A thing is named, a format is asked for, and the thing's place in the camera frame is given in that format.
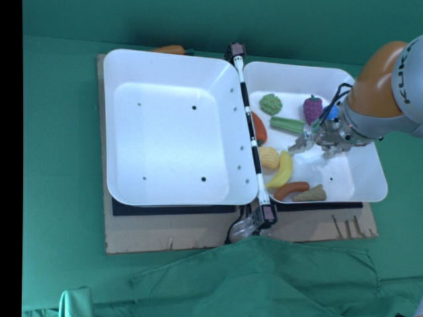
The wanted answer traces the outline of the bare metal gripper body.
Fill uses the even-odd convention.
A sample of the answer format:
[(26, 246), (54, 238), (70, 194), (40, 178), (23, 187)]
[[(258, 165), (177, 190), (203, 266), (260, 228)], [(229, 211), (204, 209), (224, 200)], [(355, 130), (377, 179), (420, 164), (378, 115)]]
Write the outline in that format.
[(367, 145), (367, 139), (357, 134), (343, 119), (313, 122), (313, 140), (323, 151), (349, 151)]

